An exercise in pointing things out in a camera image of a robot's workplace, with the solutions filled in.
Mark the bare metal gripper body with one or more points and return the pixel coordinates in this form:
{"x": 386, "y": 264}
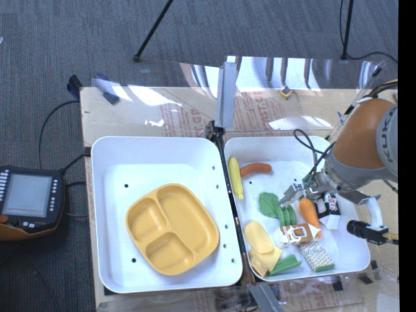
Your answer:
{"x": 317, "y": 187}

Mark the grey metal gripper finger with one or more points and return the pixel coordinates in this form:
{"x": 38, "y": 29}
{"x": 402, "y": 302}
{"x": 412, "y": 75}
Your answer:
{"x": 290, "y": 194}

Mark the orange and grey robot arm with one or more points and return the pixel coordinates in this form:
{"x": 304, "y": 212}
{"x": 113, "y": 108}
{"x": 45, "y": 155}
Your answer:
{"x": 357, "y": 135}

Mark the green leafy vegetable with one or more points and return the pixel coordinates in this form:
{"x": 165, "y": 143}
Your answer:
{"x": 269, "y": 205}

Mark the black and white carton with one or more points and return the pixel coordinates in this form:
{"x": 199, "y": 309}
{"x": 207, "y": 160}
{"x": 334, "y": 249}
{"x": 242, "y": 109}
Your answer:
{"x": 331, "y": 206}

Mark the orange carrot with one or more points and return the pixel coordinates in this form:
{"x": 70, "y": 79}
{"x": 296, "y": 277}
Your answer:
{"x": 310, "y": 214}

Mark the brown and white carton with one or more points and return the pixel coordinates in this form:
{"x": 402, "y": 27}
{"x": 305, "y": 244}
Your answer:
{"x": 297, "y": 234}

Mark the orange sausage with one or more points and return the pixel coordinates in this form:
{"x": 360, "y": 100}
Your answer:
{"x": 256, "y": 168}

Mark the yellow oval bread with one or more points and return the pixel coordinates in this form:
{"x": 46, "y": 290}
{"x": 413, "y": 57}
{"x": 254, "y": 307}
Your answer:
{"x": 258, "y": 237}

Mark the yellow banana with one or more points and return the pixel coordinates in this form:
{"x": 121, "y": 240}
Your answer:
{"x": 234, "y": 177}

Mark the white patterned packet green edge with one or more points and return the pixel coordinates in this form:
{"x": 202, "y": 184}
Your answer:
{"x": 317, "y": 255}

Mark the yellow cheese slice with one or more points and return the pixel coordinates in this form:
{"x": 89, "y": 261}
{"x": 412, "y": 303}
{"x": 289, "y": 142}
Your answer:
{"x": 261, "y": 262}

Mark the white plastic tray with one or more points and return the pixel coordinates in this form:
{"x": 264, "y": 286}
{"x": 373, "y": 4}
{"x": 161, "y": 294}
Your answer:
{"x": 344, "y": 255}
{"x": 130, "y": 161}

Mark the yellow divided plate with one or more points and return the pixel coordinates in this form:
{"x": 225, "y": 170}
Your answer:
{"x": 175, "y": 223}

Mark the brown cardboard board red print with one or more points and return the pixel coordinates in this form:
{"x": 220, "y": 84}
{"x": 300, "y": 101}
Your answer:
{"x": 136, "y": 119}

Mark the black cylinder on white bracket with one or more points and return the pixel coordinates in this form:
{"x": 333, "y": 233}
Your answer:
{"x": 367, "y": 229}

